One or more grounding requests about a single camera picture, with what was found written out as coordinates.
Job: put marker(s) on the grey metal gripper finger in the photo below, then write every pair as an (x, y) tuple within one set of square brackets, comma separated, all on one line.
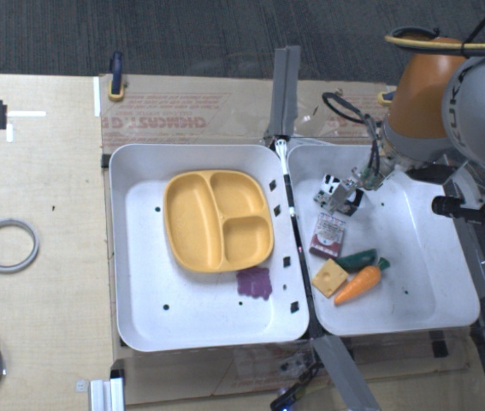
[(344, 193), (331, 204)]

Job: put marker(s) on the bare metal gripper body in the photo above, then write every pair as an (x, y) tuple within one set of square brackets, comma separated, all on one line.
[(375, 174)]

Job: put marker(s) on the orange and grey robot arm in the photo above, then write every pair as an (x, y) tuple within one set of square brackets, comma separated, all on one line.
[(421, 97)]

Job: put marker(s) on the black and white carton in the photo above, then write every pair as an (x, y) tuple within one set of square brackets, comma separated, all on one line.
[(325, 184)]

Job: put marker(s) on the red and white packet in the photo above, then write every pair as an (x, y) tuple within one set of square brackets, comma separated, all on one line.
[(327, 236)]

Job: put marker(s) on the thin black and white rod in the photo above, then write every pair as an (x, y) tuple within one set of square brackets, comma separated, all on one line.
[(295, 225)]

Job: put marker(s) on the dark green vegetable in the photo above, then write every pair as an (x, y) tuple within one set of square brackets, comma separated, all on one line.
[(357, 260)]

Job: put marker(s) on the yellow cheese wedge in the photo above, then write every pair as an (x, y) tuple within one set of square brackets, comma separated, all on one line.
[(329, 277)]

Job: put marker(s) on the orange carrot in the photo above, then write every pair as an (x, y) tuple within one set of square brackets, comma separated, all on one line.
[(359, 283)]

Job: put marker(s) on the white plastic tray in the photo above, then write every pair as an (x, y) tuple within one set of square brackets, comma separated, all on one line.
[(191, 311), (413, 272)]

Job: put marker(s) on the purple grapes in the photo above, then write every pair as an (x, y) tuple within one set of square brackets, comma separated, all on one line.
[(254, 283)]

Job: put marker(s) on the yellow divided plate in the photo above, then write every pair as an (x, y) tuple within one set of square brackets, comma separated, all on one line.
[(208, 225)]

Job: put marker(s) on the brown cardboard board red print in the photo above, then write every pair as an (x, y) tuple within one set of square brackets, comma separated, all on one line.
[(182, 114)]

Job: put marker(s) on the black cylinder on white bracket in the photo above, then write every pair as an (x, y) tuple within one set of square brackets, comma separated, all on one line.
[(456, 207)]

